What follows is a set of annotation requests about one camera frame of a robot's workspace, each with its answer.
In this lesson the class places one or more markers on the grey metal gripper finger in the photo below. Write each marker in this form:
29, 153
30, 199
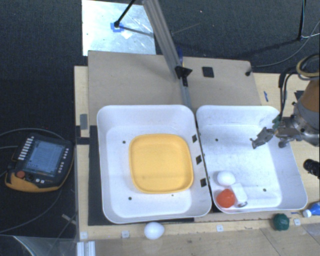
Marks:
262, 136
285, 143

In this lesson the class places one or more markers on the white plastic tray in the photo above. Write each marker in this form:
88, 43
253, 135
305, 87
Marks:
240, 157
117, 160

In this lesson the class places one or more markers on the white egg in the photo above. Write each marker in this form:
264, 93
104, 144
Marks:
154, 230
225, 177

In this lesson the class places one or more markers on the blue bottle with white cap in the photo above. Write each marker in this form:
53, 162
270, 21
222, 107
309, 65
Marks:
315, 209

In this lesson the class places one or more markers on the green toy vegetable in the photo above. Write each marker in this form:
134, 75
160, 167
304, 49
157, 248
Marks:
281, 222

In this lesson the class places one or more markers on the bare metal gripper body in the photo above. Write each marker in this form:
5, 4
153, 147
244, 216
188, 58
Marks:
291, 131

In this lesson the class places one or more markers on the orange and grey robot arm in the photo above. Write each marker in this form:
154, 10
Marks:
311, 98

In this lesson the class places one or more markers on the orange ball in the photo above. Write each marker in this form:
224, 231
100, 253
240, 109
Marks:
225, 198

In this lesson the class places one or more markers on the yellow plate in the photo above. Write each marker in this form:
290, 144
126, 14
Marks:
161, 163

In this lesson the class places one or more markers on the black cylinder on white bracket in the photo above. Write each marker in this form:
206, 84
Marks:
312, 166

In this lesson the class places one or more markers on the brown cardboard board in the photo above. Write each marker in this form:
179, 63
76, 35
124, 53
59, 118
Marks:
135, 80

